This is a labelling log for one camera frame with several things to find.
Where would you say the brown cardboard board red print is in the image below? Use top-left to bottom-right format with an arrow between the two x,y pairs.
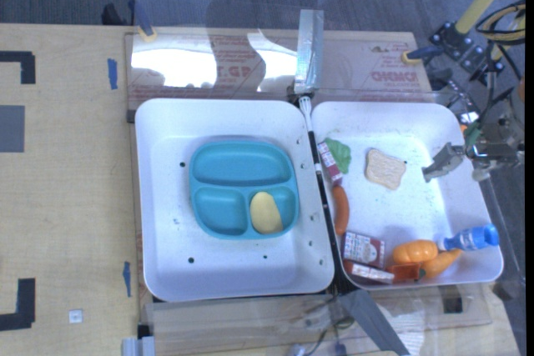
124,28 -> 493,337

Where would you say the tan bread slice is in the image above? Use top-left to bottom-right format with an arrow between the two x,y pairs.
364,148 -> 408,192

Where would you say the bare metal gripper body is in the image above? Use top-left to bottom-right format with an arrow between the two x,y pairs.
465,123 -> 525,171

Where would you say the orange sausage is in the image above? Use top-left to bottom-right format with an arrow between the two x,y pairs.
331,184 -> 350,237

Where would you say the thin black and white rod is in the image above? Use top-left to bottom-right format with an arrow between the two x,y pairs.
297,95 -> 345,285

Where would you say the yellow potato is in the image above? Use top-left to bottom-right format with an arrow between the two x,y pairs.
249,190 -> 285,235

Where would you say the small red and white carton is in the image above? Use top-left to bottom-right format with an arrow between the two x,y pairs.
316,141 -> 345,186

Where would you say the blue divided plate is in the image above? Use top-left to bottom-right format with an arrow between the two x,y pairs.
188,140 -> 300,241

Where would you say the white plastic tray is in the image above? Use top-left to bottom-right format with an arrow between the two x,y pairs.
310,100 -> 505,292
133,97 -> 336,303

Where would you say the orange carrot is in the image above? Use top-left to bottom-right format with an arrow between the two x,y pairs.
418,248 -> 464,280

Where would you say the flat red and white packet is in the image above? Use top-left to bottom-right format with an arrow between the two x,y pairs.
343,259 -> 395,286

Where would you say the orange-red cube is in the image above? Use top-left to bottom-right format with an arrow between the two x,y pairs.
390,262 -> 423,284

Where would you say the green lettuce leaf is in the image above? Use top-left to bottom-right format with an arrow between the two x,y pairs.
324,137 -> 353,175

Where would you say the blue plastic bottle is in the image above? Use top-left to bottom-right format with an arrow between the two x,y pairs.
436,223 -> 501,253

